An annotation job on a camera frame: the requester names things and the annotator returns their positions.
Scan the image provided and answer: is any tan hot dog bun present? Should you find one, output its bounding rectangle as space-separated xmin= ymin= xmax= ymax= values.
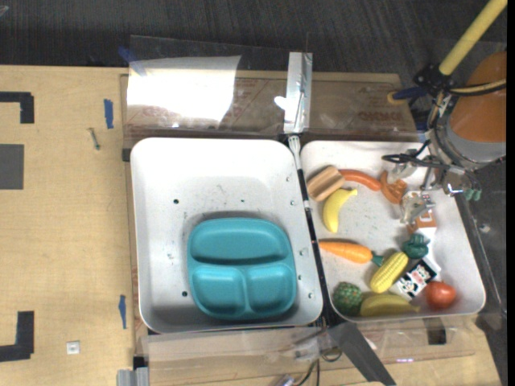
xmin=306 ymin=165 xmax=346 ymax=203

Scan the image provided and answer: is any orange sausage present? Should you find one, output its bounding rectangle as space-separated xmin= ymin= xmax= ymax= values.
xmin=339 ymin=169 xmax=383 ymax=193

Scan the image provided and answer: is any green bumpy fruit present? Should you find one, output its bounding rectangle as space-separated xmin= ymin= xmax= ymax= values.
xmin=332 ymin=281 xmax=365 ymax=318

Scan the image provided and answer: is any yellow corn cob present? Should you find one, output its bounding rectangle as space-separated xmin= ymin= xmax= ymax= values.
xmin=369 ymin=251 xmax=410 ymax=294

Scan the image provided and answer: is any white plastic tray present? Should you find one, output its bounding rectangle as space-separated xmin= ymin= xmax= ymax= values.
xmin=299 ymin=140 xmax=487 ymax=323
xmin=129 ymin=137 xmax=324 ymax=335

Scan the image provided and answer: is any orange pretzel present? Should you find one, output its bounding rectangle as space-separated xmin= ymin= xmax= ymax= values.
xmin=379 ymin=170 xmax=409 ymax=206

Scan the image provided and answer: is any orange carrot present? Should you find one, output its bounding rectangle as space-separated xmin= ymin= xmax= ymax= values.
xmin=318 ymin=239 xmax=385 ymax=268

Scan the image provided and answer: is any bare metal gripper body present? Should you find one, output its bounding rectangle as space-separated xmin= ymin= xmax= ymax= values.
xmin=420 ymin=160 xmax=482 ymax=197

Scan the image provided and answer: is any cow print milk carton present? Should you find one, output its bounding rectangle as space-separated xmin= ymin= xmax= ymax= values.
xmin=391 ymin=255 xmax=442 ymax=302

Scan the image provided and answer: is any orange and white carton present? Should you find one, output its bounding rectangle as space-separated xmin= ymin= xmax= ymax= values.
xmin=405 ymin=208 xmax=439 ymax=236

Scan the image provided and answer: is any red tomato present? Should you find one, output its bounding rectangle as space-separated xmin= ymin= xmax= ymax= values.
xmin=424 ymin=281 xmax=458 ymax=310

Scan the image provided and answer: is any yellow banana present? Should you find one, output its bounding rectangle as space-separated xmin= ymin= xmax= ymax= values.
xmin=322 ymin=187 xmax=359 ymax=234
xmin=358 ymin=293 xmax=422 ymax=318

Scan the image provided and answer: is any teal divided plate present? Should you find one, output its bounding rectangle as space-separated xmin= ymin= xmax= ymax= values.
xmin=186 ymin=217 xmax=299 ymax=322

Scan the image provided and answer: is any dark green broccoli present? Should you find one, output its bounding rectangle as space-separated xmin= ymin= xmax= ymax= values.
xmin=402 ymin=233 xmax=431 ymax=261

